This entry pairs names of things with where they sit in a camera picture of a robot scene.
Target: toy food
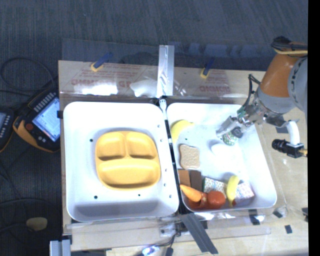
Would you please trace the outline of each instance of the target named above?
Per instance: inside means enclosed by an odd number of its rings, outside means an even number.
[[[237,186],[240,179],[237,175],[232,175],[226,185],[226,197],[229,201],[229,206],[233,206],[233,201],[236,198]]]
[[[202,191],[205,193],[209,193],[211,190],[220,191],[224,195],[224,198],[227,198],[227,195],[226,195],[227,184],[222,181],[215,180],[209,177],[204,177],[202,181],[202,187],[203,187]]]
[[[207,201],[210,209],[219,209],[226,203],[226,198],[222,192],[212,190],[207,194]]]
[[[137,131],[112,131],[95,145],[95,166],[101,183],[113,190],[138,190],[154,186],[161,177],[155,142]]]
[[[252,191],[249,182],[244,181],[236,187],[235,198],[233,200],[233,205],[239,204],[245,200],[253,198],[255,196]]]
[[[189,207],[191,209],[208,209],[208,194],[201,192],[201,200],[199,202],[193,202],[189,199]]]
[[[189,176],[190,176],[190,187],[194,188],[195,190],[203,191],[201,172],[198,170],[190,170]]]
[[[195,125],[194,123],[189,122],[187,120],[180,120],[180,121],[177,121],[176,123],[174,123],[173,126],[171,127],[172,142],[176,143],[180,133],[184,129],[191,127],[191,126],[194,126],[194,125]]]
[[[182,184],[180,184],[180,189],[189,200],[193,202],[199,202],[201,200],[202,195],[199,190],[196,190],[190,186],[186,186]]]
[[[197,169],[200,166],[200,152],[199,149],[193,146],[182,144],[179,146],[180,150],[180,165],[188,170],[190,168]]]

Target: screen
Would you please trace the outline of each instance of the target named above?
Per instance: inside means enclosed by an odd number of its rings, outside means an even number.
[[[32,120],[54,142],[60,137],[60,119],[57,117],[59,110],[60,102],[56,97]]]
[[[4,123],[5,118],[6,118],[6,115],[4,113],[0,113],[0,128],[2,127],[2,124]]]

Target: metal bracket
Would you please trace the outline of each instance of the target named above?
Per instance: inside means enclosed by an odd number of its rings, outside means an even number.
[[[172,96],[174,92],[175,47],[160,45],[156,97]]]
[[[210,252],[211,254],[218,254],[217,248],[212,243],[205,228],[201,225],[194,213],[179,215],[181,221],[189,230],[194,241],[200,248],[201,252]]]
[[[260,221],[257,218],[257,216],[258,216],[258,211],[256,209],[249,210],[249,218],[253,225],[260,225]]]
[[[50,241],[50,256],[71,256],[71,242],[69,239],[62,241]]]

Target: table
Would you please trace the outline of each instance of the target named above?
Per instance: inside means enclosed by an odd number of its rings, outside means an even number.
[[[60,108],[64,107],[75,100],[78,96],[69,93],[61,93],[67,91],[66,84],[71,83],[72,79],[78,76],[83,70],[86,62],[82,61],[67,61],[59,62],[59,90],[60,90]],[[155,67],[145,67],[142,65],[143,72],[153,74],[152,70]],[[175,67],[175,79],[181,85],[185,81],[199,80],[199,68],[193,67]],[[214,70],[213,77],[219,78],[219,87],[223,94],[229,94],[231,97],[236,97],[237,100],[245,99],[247,95],[248,75],[253,74],[259,81],[264,76],[262,71],[250,70]],[[133,92],[128,92],[128,87],[131,83],[119,83],[120,88],[125,88],[122,91],[123,95],[129,98],[134,97]],[[187,88],[186,96],[196,94],[203,96],[208,93],[217,93],[219,89],[216,84],[201,84],[197,83],[197,91]],[[83,100],[94,100],[94,96],[86,96]],[[284,115],[285,120],[296,120],[300,140],[308,148],[307,141],[307,126],[304,114],[297,108]],[[266,155],[270,169],[274,171],[273,179],[279,193],[279,205],[284,206],[281,209],[284,212],[280,214],[270,214],[265,221],[260,225],[253,226],[251,223],[240,224],[234,222],[226,225],[222,220],[216,220],[207,232],[212,238],[219,255],[307,255],[309,251],[309,227],[308,215],[305,215],[303,209],[308,209],[308,159],[300,157],[297,159],[286,156],[283,153],[277,152],[271,147],[274,139],[290,140],[286,133],[277,133],[275,127],[264,124],[256,125],[260,142],[263,151]],[[159,229],[159,223],[156,220],[137,220],[130,221],[128,224],[123,221],[114,223],[74,223],[66,210],[66,174],[65,174],[65,159],[64,159],[64,134],[63,122],[61,127],[61,163],[62,163],[62,196],[63,196],[63,227],[65,235],[72,234],[72,244],[70,246],[72,252],[76,251],[92,251],[103,250],[108,256],[128,256],[137,255],[141,250],[153,243],[166,243],[170,237],[162,235]],[[192,236],[188,233],[176,237],[174,244],[173,255],[202,255],[197,244]],[[154,255],[164,255],[165,249]]]

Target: blue clamp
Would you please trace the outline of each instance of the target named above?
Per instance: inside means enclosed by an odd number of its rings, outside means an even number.
[[[214,64],[215,59],[211,58],[208,62],[208,64],[201,70],[201,74],[200,76],[204,79],[206,79],[209,75],[209,71],[212,67],[212,65]]]
[[[104,66],[104,63],[108,62],[110,58],[112,58],[113,54],[112,52],[108,52],[105,55],[103,55],[100,59],[98,59],[96,62],[91,64],[91,70],[94,72],[97,72],[98,70],[102,69]]]

